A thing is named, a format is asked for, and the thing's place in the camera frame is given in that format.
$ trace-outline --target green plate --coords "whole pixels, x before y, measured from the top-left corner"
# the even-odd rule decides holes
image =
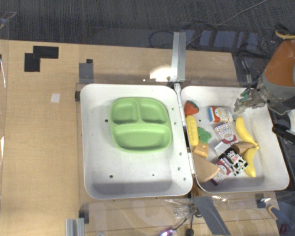
[[[163,103],[152,98],[121,98],[110,110],[115,145],[128,152],[153,152],[172,142],[172,129]]]

